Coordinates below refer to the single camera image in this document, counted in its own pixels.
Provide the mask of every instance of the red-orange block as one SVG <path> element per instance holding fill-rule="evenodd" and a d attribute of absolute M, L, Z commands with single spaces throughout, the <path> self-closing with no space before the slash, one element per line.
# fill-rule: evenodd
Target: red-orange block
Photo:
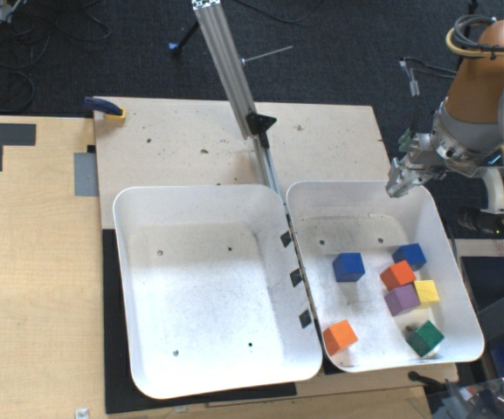
<path fill-rule="evenodd" d="M 358 337 L 349 321 L 344 319 L 323 331 L 323 340 L 328 354 L 334 355 L 358 341 Z"/>
<path fill-rule="evenodd" d="M 412 270 L 406 260 L 399 261 L 396 264 L 390 265 L 387 269 L 380 273 L 380 278 L 389 291 L 397 289 L 402 285 L 412 283 L 417 279 L 417 275 Z"/>

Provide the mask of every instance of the block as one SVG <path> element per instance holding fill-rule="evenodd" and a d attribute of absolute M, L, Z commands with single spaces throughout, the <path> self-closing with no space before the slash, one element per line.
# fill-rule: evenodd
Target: block
<path fill-rule="evenodd" d="M 382 273 L 380 273 L 380 279 L 388 291 L 392 291 L 401 285 L 412 283 L 417 279 L 417 275 L 415 275 L 415 272 L 411 269 L 407 261 L 399 261 L 382 271 Z"/>
<path fill-rule="evenodd" d="M 407 338 L 407 343 L 419 357 L 424 357 L 443 339 L 444 335 L 428 320 Z"/>
<path fill-rule="evenodd" d="M 358 337 L 349 321 L 344 319 L 323 331 L 323 341 L 328 354 L 334 355 L 357 342 Z"/>
<path fill-rule="evenodd" d="M 436 285 L 431 279 L 418 279 L 412 284 L 420 300 L 421 307 L 428 307 L 440 301 Z"/>
<path fill-rule="evenodd" d="M 391 256 L 393 262 L 407 261 L 413 271 L 426 264 L 425 254 L 417 243 L 401 245 Z"/>
<path fill-rule="evenodd" d="M 412 284 L 397 287 L 386 293 L 384 298 L 391 315 L 394 317 L 420 306 L 420 301 Z"/>
<path fill-rule="evenodd" d="M 341 253 L 333 261 L 335 279 L 340 283 L 355 283 L 365 273 L 360 253 Z"/>

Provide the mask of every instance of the blue clamp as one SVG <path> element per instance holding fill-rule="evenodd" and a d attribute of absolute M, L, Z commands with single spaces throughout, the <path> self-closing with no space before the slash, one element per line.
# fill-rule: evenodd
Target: blue clamp
<path fill-rule="evenodd" d="M 97 112 L 103 112 L 104 118 L 113 121 L 125 121 L 126 119 L 126 109 L 116 106 L 110 101 L 103 100 L 101 98 L 93 98 L 86 96 L 83 101 L 83 108 L 85 110 L 93 110 Z"/>

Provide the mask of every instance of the empty white tray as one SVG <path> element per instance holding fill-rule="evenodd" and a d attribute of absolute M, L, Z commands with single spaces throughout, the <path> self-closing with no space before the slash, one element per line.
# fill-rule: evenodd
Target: empty white tray
<path fill-rule="evenodd" d="M 385 182 L 297 182 L 287 191 L 287 204 L 321 330 L 348 319 L 358 337 L 329 356 L 338 368 L 362 372 L 481 356 L 479 321 L 426 188 L 390 198 Z M 400 245 L 413 243 L 427 261 L 417 279 L 432 279 L 440 301 L 392 317 L 380 273 L 394 264 L 391 255 Z M 335 280 L 333 260 L 343 252 L 361 253 L 366 272 L 355 283 Z M 445 338 L 421 359 L 406 337 L 408 328 L 428 319 Z"/>
<path fill-rule="evenodd" d="M 305 380 L 321 344 L 280 197 L 263 185 L 139 187 L 114 201 L 131 373 L 168 399 Z"/>

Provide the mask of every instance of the yellow block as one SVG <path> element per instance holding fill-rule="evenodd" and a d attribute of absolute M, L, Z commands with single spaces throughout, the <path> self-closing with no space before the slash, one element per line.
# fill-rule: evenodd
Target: yellow block
<path fill-rule="evenodd" d="M 431 279 L 422 279 L 413 281 L 415 291 L 420 300 L 420 307 L 428 307 L 429 305 L 440 301 L 436 285 Z"/>

